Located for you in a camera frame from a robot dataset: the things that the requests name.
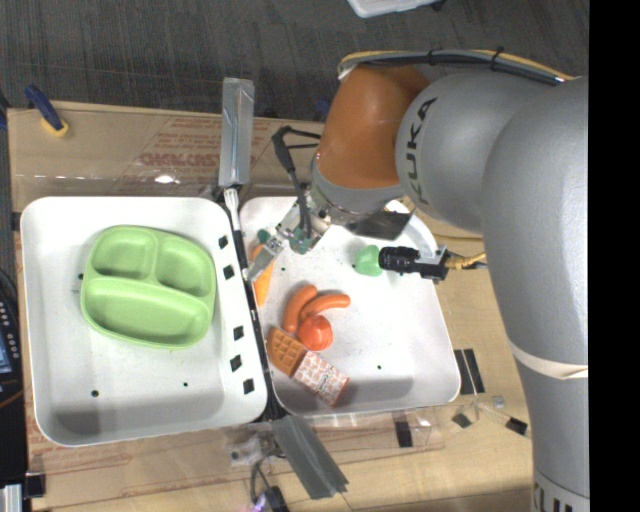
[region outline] white plastic object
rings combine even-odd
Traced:
[[[275,229],[293,201],[261,197],[242,206],[247,250],[257,243],[260,229]],[[421,221],[414,217],[411,222]],[[320,356],[350,378],[334,407],[271,366],[277,398],[293,414],[408,410],[443,405],[458,395],[460,372],[433,282],[418,274],[358,274],[352,266],[355,255],[370,244],[416,247],[406,233],[394,242],[381,242],[332,226],[304,256],[286,248],[275,260],[267,301],[258,311],[265,337],[272,326],[282,326],[286,303],[303,284],[351,297],[349,307],[323,313],[331,322],[334,342]]]
[[[390,12],[402,12],[429,5],[439,0],[349,0],[351,7],[361,18],[370,18]]]
[[[173,232],[211,254],[213,321],[192,347],[122,342],[83,318],[80,274],[93,241],[121,224]],[[47,438],[91,445],[245,424],[263,412],[266,383],[220,206],[201,198],[47,197],[24,210],[21,232],[35,417]]]

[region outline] gray carpet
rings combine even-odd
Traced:
[[[54,99],[219,112],[233,76],[254,81],[257,114],[312,120],[354,51],[503,46],[589,67],[589,0],[447,0],[367,20],[347,0],[3,0],[0,20],[0,85],[20,107],[35,83]],[[0,134],[0,265],[13,273],[8,165]]]

